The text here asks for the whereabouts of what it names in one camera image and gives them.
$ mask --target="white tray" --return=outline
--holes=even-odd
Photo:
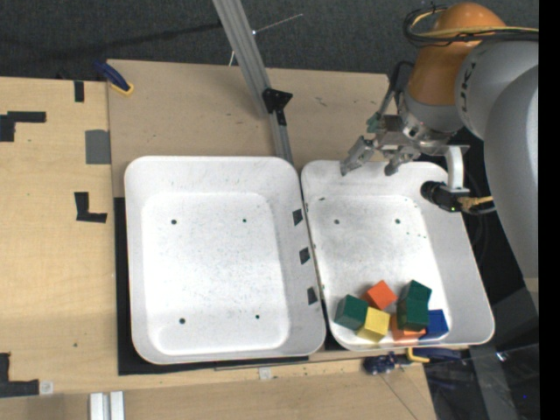
[[[385,280],[398,295],[411,279],[432,288],[429,308],[443,309],[450,331],[419,345],[474,345],[494,334],[494,317],[459,213],[426,201],[427,180],[446,182],[430,163],[401,166],[386,177],[386,162],[370,162],[340,175],[340,163],[311,162],[302,188],[319,278],[334,338],[354,351],[406,347],[390,333],[378,344],[333,322],[338,302],[360,297]],[[387,312],[395,312],[392,304]]]
[[[141,157],[125,177],[132,339],[157,364],[300,356],[326,326],[298,175],[275,157]]]

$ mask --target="table surface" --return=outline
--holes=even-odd
[[[281,404],[276,390],[264,389],[277,385],[294,398],[275,415],[285,417],[294,409],[304,418],[310,418],[304,413],[313,407],[329,412],[318,408],[326,406],[328,391],[340,393],[343,406],[357,409],[344,395],[352,387],[370,397],[364,412],[371,410],[369,403],[383,403],[387,418],[403,408],[410,418],[434,418],[422,367],[389,374],[395,375],[388,385],[386,379],[365,375],[355,359],[375,353],[317,352],[309,362],[273,367],[272,381],[259,381],[255,367],[118,376],[113,197],[123,195],[123,167],[147,154],[268,156],[273,150],[268,121],[257,117],[238,68],[111,63],[135,84],[128,99],[103,82],[85,82],[85,101],[75,102],[71,81],[0,78],[0,114],[47,113],[46,123],[17,123],[14,143],[0,143],[0,352],[11,353],[10,380],[53,382],[55,394],[66,397],[49,403],[58,400],[72,407],[73,400],[87,393],[126,390],[127,400],[137,401],[127,401],[127,410],[153,403],[162,412],[166,397],[186,387],[193,390],[193,399],[205,393],[216,400],[233,393],[242,399],[249,388],[263,390],[263,399],[252,402],[255,406],[267,397]],[[145,74],[153,91],[140,85]],[[388,85],[386,76],[367,73],[271,69],[269,75],[275,88],[295,95],[286,115],[298,170],[315,159],[343,158]],[[205,86],[213,88],[210,100],[204,99]],[[109,118],[112,165],[87,164],[85,132],[109,130]],[[107,213],[107,222],[77,222],[75,192],[89,192],[90,211]],[[386,390],[378,390],[380,384]],[[296,388],[307,385],[312,401],[302,402]],[[3,406],[30,409],[38,403],[32,399]],[[233,410],[242,408],[237,403]],[[160,418],[175,418],[165,415]]]

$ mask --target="toy block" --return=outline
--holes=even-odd
[[[385,283],[385,280],[381,280],[378,284],[369,288],[362,298],[368,302],[370,306],[378,310],[384,310],[398,299],[396,294]]]
[[[416,342],[418,338],[426,334],[426,329],[419,332],[413,332],[411,330],[400,330],[396,324],[396,315],[391,316],[391,321],[389,323],[391,332],[393,333],[393,340],[395,342]]]
[[[399,330],[420,332],[429,322],[428,304],[423,300],[405,298],[396,304],[396,325]]]
[[[369,306],[367,308],[366,322],[356,332],[364,340],[379,342],[389,331],[390,314]]]
[[[444,310],[428,311],[428,326],[426,326],[426,334],[422,336],[424,340],[434,340],[441,338],[449,332],[449,326],[445,319]]]
[[[416,280],[411,280],[404,286],[399,295],[399,302],[405,298],[414,298],[416,300],[423,300],[426,304],[430,301],[431,288],[424,286]]]
[[[348,294],[339,301],[334,322],[351,330],[357,330],[366,321],[368,302]]]

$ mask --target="blue and yellow clamp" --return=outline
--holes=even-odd
[[[94,61],[95,71],[104,76],[110,87],[124,96],[130,96],[134,92],[134,86],[131,82],[127,82],[120,73],[118,73],[112,66],[107,63],[102,63],[99,60]]]

